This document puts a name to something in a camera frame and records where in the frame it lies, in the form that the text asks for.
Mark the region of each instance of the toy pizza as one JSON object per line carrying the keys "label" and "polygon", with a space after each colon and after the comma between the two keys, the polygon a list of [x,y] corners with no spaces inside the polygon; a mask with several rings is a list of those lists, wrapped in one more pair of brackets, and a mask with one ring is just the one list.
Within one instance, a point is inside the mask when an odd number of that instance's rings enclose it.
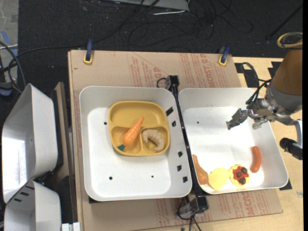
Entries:
{"label": "toy pizza", "polygon": [[249,183],[250,175],[248,174],[248,170],[240,165],[236,164],[232,166],[229,170],[229,178],[233,185],[237,187],[246,186]]}

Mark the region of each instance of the table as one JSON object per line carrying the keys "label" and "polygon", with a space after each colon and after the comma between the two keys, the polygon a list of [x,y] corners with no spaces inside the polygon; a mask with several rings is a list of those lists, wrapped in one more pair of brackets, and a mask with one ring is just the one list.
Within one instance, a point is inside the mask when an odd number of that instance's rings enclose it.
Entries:
{"label": "table", "polygon": [[[115,230],[140,230],[140,225],[136,223],[140,220],[143,222],[143,230],[145,230],[144,227],[152,227],[147,230],[157,231],[187,229],[187,225],[153,229],[156,221],[154,220],[155,211],[149,209],[149,206],[153,204],[151,200],[118,201],[116,203],[105,203],[104,207],[99,204],[89,204],[89,198],[83,186],[82,147],[80,138],[78,138],[80,136],[80,123],[76,119],[79,115],[78,95],[80,91],[90,85],[155,87],[154,80],[165,75],[179,75],[180,83],[182,83],[181,88],[210,87],[211,84],[212,87],[247,87],[244,75],[236,72],[234,63],[249,62],[255,67],[259,78],[270,79],[268,68],[271,68],[272,62],[279,63],[282,59],[228,56],[227,60],[230,66],[227,66],[225,72],[212,71],[210,74],[205,74],[206,69],[203,69],[202,72],[196,74],[202,69],[199,63],[202,62],[203,57],[214,64],[219,56],[215,54],[95,51],[92,65],[86,65],[82,62],[84,53],[84,51],[70,51],[68,54],[77,215],[82,230],[111,230],[112,228]],[[119,54],[121,54],[120,65],[123,66],[116,69],[119,66],[119,63],[116,63],[116,57]],[[188,57],[191,59],[190,66],[188,66]],[[140,71],[142,71],[144,78],[138,78],[137,75],[138,72],[140,74]],[[261,89],[260,97],[264,97],[264,91],[264,89]],[[294,114],[293,119],[302,119],[302,112]],[[287,127],[279,122],[271,123],[271,127],[278,144],[283,137],[296,140],[294,127]],[[303,230],[303,162],[295,159],[282,149],[281,153],[292,185],[289,190],[275,189],[282,206],[282,213],[204,222],[199,223],[200,228],[203,231]],[[142,213],[142,219],[138,217],[135,220],[125,219],[127,212]],[[102,217],[106,219],[98,223],[98,220]]]}

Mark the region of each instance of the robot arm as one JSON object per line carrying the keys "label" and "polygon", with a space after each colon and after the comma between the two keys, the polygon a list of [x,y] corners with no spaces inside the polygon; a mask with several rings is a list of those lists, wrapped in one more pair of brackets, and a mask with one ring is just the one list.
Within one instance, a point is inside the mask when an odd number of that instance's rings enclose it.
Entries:
{"label": "robot arm", "polygon": [[232,120],[227,121],[227,127],[230,130],[243,123],[248,117],[254,120],[254,129],[260,128],[263,123],[268,121],[279,121],[287,126],[294,125],[297,131],[297,142],[283,138],[280,146],[287,152],[292,153],[294,157],[302,160],[302,121],[293,120],[291,115],[302,110],[303,40],[301,39],[296,44],[286,47],[283,44],[283,37],[288,35],[293,35],[293,33],[282,35],[278,39],[278,46],[289,48],[289,51],[267,86],[265,98],[249,100],[247,110],[238,109],[232,116]]}

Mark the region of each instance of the white container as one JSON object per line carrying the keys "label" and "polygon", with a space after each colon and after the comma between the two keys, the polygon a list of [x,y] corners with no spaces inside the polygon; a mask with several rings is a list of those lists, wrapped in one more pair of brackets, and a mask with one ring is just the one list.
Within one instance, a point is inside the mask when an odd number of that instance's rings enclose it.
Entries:
{"label": "white container", "polygon": [[216,168],[227,170],[241,164],[247,169],[253,162],[252,146],[261,151],[261,167],[250,172],[250,182],[243,188],[231,181],[220,190],[200,185],[207,193],[220,194],[283,187],[288,174],[270,123],[254,130],[253,119],[228,130],[227,121],[238,108],[246,109],[245,102],[254,93],[249,88],[184,89],[179,93],[179,103],[189,140],[191,153],[208,173]]}
{"label": "white container", "polygon": [[[92,199],[175,198],[189,194],[191,173],[171,92],[159,88],[90,86],[80,93],[79,101],[85,188]],[[155,156],[131,157],[117,153],[110,139],[108,112],[119,101],[154,102],[164,111],[172,107],[173,112],[167,116],[170,148]]]}
{"label": "white container", "polygon": [[5,203],[30,179],[54,169],[58,159],[52,99],[28,84],[2,130]]}
{"label": "white container", "polygon": [[61,224],[58,194],[32,180],[5,207],[4,231],[59,231]]}

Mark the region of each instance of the black carpet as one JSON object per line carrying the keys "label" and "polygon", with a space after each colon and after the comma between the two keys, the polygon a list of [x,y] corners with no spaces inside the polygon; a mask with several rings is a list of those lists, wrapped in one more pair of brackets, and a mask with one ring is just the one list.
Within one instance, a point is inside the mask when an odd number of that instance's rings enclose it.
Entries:
{"label": "black carpet", "polygon": [[[303,10],[271,40],[266,37],[302,2],[191,0],[191,12],[153,15],[166,10],[97,0],[19,0],[18,59],[27,83],[42,92],[64,82],[69,104],[67,52],[84,49],[89,38],[95,50],[216,53],[229,45],[233,56],[283,58],[286,51],[276,40],[303,31]],[[1,127],[18,97],[16,91],[0,97]]]}

